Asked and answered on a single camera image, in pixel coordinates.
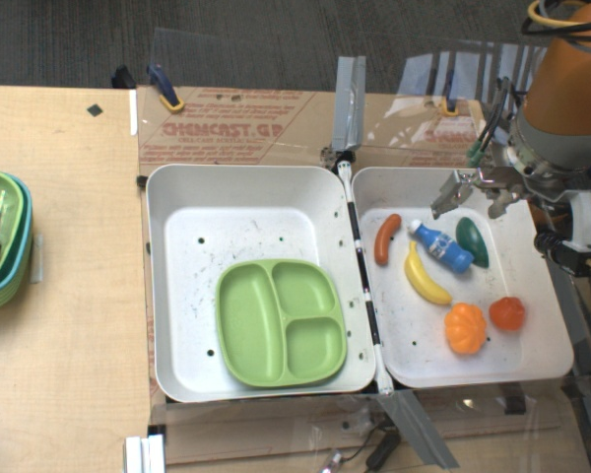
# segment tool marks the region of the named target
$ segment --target bottle label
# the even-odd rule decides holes
[[[453,243],[453,238],[442,233],[438,235],[433,243],[429,246],[429,252],[438,259],[442,259],[442,257],[444,257],[444,253],[451,246],[451,243]]]

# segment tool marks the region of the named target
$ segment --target toy bottle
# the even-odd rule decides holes
[[[471,266],[473,254],[460,247],[449,235],[427,228],[418,219],[412,221],[409,230],[418,236],[432,256],[447,264],[455,273],[464,273]]]

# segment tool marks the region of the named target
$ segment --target sausage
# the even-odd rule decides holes
[[[391,214],[378,229],[374,240],[374,261],[377,264],[387,264],[390,239],[401,227],[401,216]]]

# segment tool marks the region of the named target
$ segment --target dark floor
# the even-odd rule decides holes
[[[532,1],[0,0],[0,85],[106,88],[120,64],[142,83],[155,51],[192,65],[176,84],[320,90],[338,56],[365,55],[367,90],[396,91],[406,58],[430,48],[532,43]]]

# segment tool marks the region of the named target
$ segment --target yellow banana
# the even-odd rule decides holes
[[[416,242],[410,241],[410,253],[405,259],[405,275],[414,289],[433,304],[450,304],[451,295],[440,287],[427,273],[416,250]]]

